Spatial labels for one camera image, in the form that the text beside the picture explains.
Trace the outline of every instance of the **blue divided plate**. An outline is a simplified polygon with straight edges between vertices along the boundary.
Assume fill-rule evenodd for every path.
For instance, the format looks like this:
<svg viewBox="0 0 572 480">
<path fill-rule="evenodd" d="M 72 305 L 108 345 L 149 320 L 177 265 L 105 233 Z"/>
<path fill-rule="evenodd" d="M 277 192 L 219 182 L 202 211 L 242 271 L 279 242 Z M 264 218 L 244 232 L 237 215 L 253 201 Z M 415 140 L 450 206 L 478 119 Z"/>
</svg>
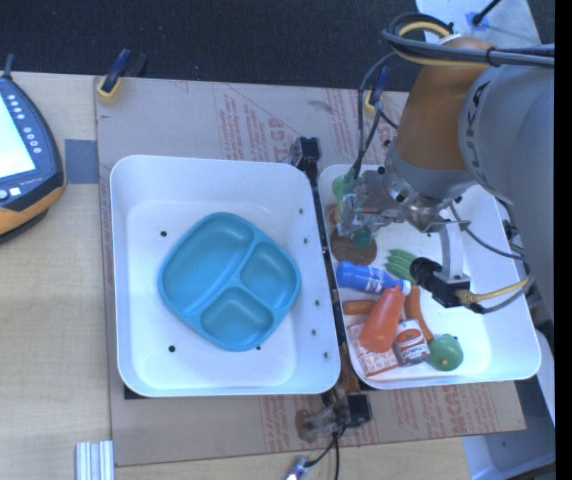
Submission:
<svg viewBox="0 0 572 480">
<path fill-rule="evenodd" d="M 291 308 L 301 284 L 288 253 L 254 224 L 213 213 L 164 259 L 157 286 L 166 305 L 226 350 L 257 347 Z"/>
</svg>

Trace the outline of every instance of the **cardboard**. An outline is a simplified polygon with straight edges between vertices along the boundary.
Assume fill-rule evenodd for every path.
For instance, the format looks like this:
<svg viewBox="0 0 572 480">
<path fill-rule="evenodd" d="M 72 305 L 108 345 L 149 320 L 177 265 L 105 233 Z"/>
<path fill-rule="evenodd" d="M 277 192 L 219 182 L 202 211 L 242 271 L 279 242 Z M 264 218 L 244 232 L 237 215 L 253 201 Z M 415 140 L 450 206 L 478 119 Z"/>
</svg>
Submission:
<svg viewBox="0 0 572 480">
<path fill-rule="evenodd" d="M 398 122 L 406 93 L 385 93 L 383 109 Z M 109 345 L 111 425 L 118 466 L 319 449 L 295 427 L 299 410 L 325 406 L 319 395 L 141 398 L 117 369 L 109 175 L 132 154 L 281 161 L 297 137 L 320 139 L 320 172 L 352 163 L 357 150 L 357 92 L 123 79 L 110 100 L 96 97 L 104 288 Z M 370 126 L 366 116 L 365 126 Z M 394 128 L 380 124 L 364 158 L 381 164 Z M 368 391 L 373 419 L 346 433 L 360 446 L 521 430 L 513 382 Z"/>
</svg>

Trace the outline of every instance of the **table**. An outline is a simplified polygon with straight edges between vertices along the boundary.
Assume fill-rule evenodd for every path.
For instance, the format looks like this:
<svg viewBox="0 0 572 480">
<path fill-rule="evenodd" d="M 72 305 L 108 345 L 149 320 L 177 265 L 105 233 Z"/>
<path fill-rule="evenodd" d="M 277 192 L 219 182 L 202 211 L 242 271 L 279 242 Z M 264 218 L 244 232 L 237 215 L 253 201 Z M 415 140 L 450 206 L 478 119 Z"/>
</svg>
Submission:
<svg viewBox="0 0 572 480">
<path fill-rule="evenodd" d="M 96 140 L 93 76 L 13 78 L 62 155 L 67 139 Z M 100 227 L 98 185 L 68 184 L 44 221 L 0 246 L 0 479 L 74 478 L 75 444 L 111 439 Z M 282 478 L 298 455 L 121 467 L 115 478 Z M 460 438 L 345 447 L 340 460 L 340 478 L 469 478 Z M 307 479 L 334 467 L 330 453 Z"/>
</svg>

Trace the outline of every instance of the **tray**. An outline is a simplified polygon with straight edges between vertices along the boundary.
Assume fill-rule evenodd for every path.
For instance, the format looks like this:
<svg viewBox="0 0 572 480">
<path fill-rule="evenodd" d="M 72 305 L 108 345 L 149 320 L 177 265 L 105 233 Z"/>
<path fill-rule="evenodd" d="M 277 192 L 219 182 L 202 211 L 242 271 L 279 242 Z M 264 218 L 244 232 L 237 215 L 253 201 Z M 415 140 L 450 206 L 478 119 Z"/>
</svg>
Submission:
<svg viewBox="0 0 572 480">
<path fill-rule="evenodd" d="M 362 170 L 376 170 L 377 165 L 366 165 Z M 319 190 L 324 209 L 327 233 L 334 227 L 328 219 L 336 204 L 332 182 L 344 175 L 350 165 L 334 165 L 320 175 Z M 458 204 L 460 216 L 471 221 L 471 230 L 497 249 L 510 252 L 504 234 L 500 208 L 495 198 L 480 186 L 468 189 Z M 449 212 L 443 215 L 452 218 Z M 471 290 L 488 293 L 520 280 L 517 266 L 511 259 L 488 251 L 466 233 L 463 240 L 464 272 L 471 278 Z M 438 234 L 425 235 L 410 224 L 390 224 L 378 230 L 377 255 L 371 266 L 384 268 L 390 249 L 405 249 L 415 256 L 424 256 L 442 262 L 441 240 Z M 333 265 L 337 258 L 331 255 Z M 365 294 L 350 288 L 339 288 L 341 302 L 360 298 L 375 300 L 377 295 Z M 493 299 L 487 302 L 499 302 Z M 429 364 L 420 363 L 398 366 L 375 376 L 367 377 L 350 341 L 348 343 L 351 363 L 357 375 L 367 385 L 376 389 L 399 389 L 410 387 L 492 382 L 530 378 L 537 373 L 541 351 L 537 335 L 524 297 L 505 308 L 487 315 L 478 315 L 463 307 L 444 308 L 422 289 L 420 304 L 422 314 L 435 335 L 456 336 L 463 351 L 463 363 L 452 371 L 438 371 Z M 365 321 L 364 316 L 347 316 L 344 327 Z"/>
<path fill-rule="evenodd" d="M 271 162 L 134 155 L 113 167 L 110 202 L 117 364 L 130 389 L 147 397 L 314 394 L 335 384 L 337 334 L 304 173 Z M 173 247 L 215 213 L 236 215 L 262 230 L 301 276 L 282 321 L 246 351 L 204 339 L 158 290 L 158 274 Z"/>
<path fill-rule="evenodd" d="M 170 251 L 157 284 L 166 305 L 226 350 L 259 346 L 286 316 L 301 283 L 286 251 L 232 213 L 204 217 Z"/>
</svg>

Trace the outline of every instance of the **blue bottle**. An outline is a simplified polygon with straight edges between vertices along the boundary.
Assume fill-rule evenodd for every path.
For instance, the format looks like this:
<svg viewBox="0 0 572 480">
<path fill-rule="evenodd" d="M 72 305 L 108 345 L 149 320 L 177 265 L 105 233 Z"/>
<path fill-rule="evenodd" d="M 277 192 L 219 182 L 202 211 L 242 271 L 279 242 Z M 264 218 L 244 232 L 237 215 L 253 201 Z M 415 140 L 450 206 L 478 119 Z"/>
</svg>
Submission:
<svg viewBox="0 0 572 480">
<path fill-rule="evenodd" d="M 395 279 L 384 269 L 355 265 L 350 261 L 341 261 L 335 269 L 337 284 L 344 288 L 353 288 L 367 293 L 381 293 L 386 288 L 399 289 L 404 295 L 408 295 L 411 283 L 406 279 Z"/>
</svg>

